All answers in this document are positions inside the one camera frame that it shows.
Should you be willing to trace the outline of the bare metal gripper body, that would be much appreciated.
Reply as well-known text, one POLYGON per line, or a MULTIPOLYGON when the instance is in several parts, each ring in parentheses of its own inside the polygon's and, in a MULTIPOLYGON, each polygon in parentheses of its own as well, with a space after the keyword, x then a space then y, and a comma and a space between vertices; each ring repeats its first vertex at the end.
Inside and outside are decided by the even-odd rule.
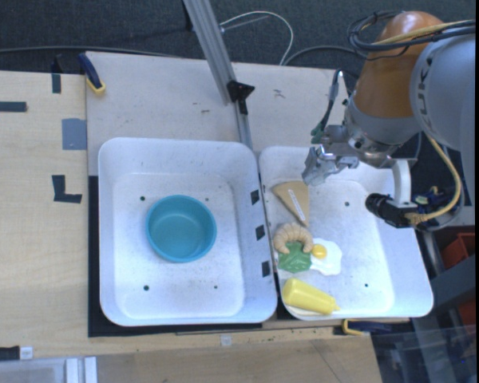
POLYGON ((359 163, 373 168, 390 168, 394 164, 391 156, 396 146, 372 140, 356 126, 328 125, 319 137, 318 144, 324 147, 322 159, 356 156, 359 163))

